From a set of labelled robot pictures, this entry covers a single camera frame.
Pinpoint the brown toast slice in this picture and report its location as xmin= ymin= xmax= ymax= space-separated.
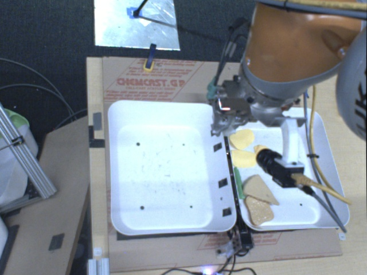
xmin=244 ymin=195 xmax=275 ymax=227

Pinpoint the tan bread wedge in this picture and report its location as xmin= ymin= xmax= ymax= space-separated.
xmin=243 ymin=174 xmax=280 ymax=207

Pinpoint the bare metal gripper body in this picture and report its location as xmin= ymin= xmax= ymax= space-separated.
xmin=211 ymin=75 xmax=288 ymax=138

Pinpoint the white plastic tray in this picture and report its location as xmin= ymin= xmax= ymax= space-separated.
xmin=107 ymin=100 xmax=237 ymax=237
xmin=228 ymin=107 xmax=351 ymax=231

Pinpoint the black cylinder on white bracket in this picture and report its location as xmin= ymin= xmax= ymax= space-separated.
xmin=256 ymin=115 xmax=306 ymax=189

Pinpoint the black block with thin wires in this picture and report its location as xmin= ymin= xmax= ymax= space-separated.
xmin=228 ymin=228 xmax=255 ymax=258

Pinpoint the brown cardboard board red print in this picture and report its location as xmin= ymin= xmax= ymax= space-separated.
xmin=101 ymin=56 xmax=344 ymax=266

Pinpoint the yellow potato chip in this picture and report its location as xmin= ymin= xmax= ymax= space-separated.
xmin=229 ymin=128 xmax=256 ymax=151
xmin=231 ymin=149 xmax=258 ymax=169

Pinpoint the green bean pod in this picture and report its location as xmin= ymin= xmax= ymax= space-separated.
xmin=233 ymin=166 xmax=247 ymax=201

